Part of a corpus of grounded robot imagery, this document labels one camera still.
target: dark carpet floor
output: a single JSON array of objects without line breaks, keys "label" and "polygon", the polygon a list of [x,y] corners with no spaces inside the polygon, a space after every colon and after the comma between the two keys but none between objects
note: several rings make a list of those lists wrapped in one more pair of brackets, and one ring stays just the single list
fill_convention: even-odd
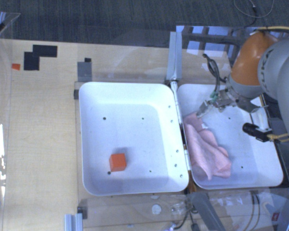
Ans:
[{"label": "dark carpet floor", "polygon": [[[253,0],[258,15],[272,0]],[[247,0],[237,0],[253,14]],[[244,26],[253,18],[233,0],[0,0],[0,11],[17,12],[14,38],[168,47],[176,25]],[[289,26],[289,0],[275,0],[256,26]]]}]

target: wire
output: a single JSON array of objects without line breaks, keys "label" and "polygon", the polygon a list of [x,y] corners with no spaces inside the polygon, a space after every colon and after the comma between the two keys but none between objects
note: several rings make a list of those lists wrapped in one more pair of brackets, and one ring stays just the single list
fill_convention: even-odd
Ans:
[{"label": "wire", "polygon": [[226,81],[220,77],[220,72],[218,70],[218,66],[217,66],[216,62],[213,59],[211,59],[210,57],[208,57],[207,54],[203,54],[202,56],[207,59],[208,69],[209,69],[210,73],[216,78],[216,84],[215,84],[214,91],[219,91],[220,81],[223,83],[226,83]]},{"label": "wire", "polygon": [[254,11],[254,14],[255,14],[254,20],[252,21],[252,23],[250,23],[250,24],[248,24],[248,25],[246,25],[246,26],[243,26],[243,27],[239,27],[239,28],[237,28],[237,29],[234,29],[234,30],[232,30],[232,33],[236,32],[236,31],[238,31],[238,30],[245,29],[246,27],[249,27],[249,26],[252,26],[252,25],[255,24],[255,22],[256,22],[256,20],[257,20],[257,15],[258,15],[258,14],[257,14],[256,6],[253,6],[253,7],[252,7],[252,10]]},{"label": "wire", "polygon": [[191,211],[189,212],[189,216],[191,217],[192,223],[194,224],[194,220],[193,220],[192,212],[191,212]]},{"label": "wire", "polygon": [[288,133],[284,133],[284,134],[280,134],[280,135],[276,135],[276,134],[268,134],[267,137],[270,139],[270,140],[278,140],[278,139],[281,139],[283,137],[288,137],[289,134]]},{"label": "wire", "polygon": [[259,200],[259,197],[257,194],[255,194],[254,196],[256,197],[257,203],[258,203],[258,216],[257,216],[257,221],[256,221],[255,225],[250,229],[250,231],[255,229],[255,227],[258,225],[259,219],[260,219],[260,200]]},{"label": "wire", "polygon": [[[254,2],[253,2],[252,0],[248,0],[248,1],[252,4],[253,8],[256,7],[256,5],[254,4]],[[236,5],[236,0],[233,0],[234,6],[235,6],[236,9],[239,10],[242,14],[244,14],[244,15],[246,15],[246,16],[248,16],[248,17],[258,18],[258,19],[259,19],[259,18],[265,18],[265,17],[267,17],[267,16],[272,12],[273,6],[274,6],[274,2],[275,2],[275,0],[272,1],[272,6],[271,6],[271,9],[270,9],[270,11],[269,11],[268,13],[266,13],[265,15],[262,15],[262,16],[257,16],[257,15],[250,15],[250,14],[248,14],[248,13],[245,13],[244,11],[242,11],[241,9],[239,9],[239,7]]]},{"label": "wire", "polygon": [[173,228],[174,230],[178,230],[178,229],[180,229],[180,228],[184,225],[184,223],[185,223],[185,221],[186,221],[186,219],[187,219],[188,213],[189,213],[189,211],[186,212],[185,217],[184,217],[181,225],[178,226],[178,227]]},{"label": "wire", "polygon": [[243,231],[246,231],[247,228],[249,227],[251,220],[254,216],[254,211],[255,211],[255,200],[254,200],[254,194],[250,192],[250,196],[251,196],[251,201],[252,201],[252,210],[251,210],[251,215],[250,215],[250,219],[246,225],[246,227],[243,229]]},{"label": "wire", "polygon": [[264,26],[259,27],[256,31],[286,31],[289,32],[289,26]]},{"label": "wire", "polygon": [[285,140],[279,140],[280,142],[284,143],[284,142],[288,142],[289,138],[285,139]]}]

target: light wood surface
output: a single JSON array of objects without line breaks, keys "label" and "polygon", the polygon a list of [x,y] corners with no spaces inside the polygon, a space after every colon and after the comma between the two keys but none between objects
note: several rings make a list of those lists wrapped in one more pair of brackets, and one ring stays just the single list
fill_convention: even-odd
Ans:
[{"label": "light wood surface", "polygon": [[[24,52],[32,51],[33,44],[57,45],[58,57],[41,57],[39,71],[24,71]],[[190,75],[188,78],[212,82],[207,71],[201,68],[195,71],[194,56],[186,52],[184,56],[187,71],[184,74]],[[64,215],[76,213],[81,201],[79,196],[91,198],[83,187],[79,187],[82,185],[77,164],[79,134],[76,133],[73,98],[77,62],[83,62],[85,57],[92,58],[95,80],[150,82],[153,79],[154,82],[163,82],[168,49],[14,40],[13,63],[22,67],[21,71],[13,70],[12,76],[5,231],[62,231]],[[250,210],[237,218],[248,220],[248,215]],[[264,222],[268,222],[267,216],[263,216]],[[222,218],[227,227],[231,227],[234,220],[226,215]],[[167,223],[156,218],[152,223],[84,230],[159,231]],[[181,230],[190,230],[190,224],[191,221],[187,220]]]}]

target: pink towel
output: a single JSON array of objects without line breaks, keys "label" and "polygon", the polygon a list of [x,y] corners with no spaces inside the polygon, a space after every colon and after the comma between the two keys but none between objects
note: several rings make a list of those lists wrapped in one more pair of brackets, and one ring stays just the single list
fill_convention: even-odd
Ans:
[{"label": "pink towel", "polygon": [[217,145],[212,132],[202,127],[201,118],[191,114],[184,119],[188,152],[193,170],[212,176],[230,177],[231,161],[227,151]]}]

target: orange cube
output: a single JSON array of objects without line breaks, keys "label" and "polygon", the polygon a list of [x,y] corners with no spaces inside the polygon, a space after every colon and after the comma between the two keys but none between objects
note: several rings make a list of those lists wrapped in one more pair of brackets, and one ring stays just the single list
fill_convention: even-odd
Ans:
[{"label": "orange cube", "polygon": [[12,69],[20,70],[20,64],[12,64]]},{"label": "orange cube", "polygon": [[126,168],[125,154],[112,154],[109,158],[111,172],[123,171]]}]

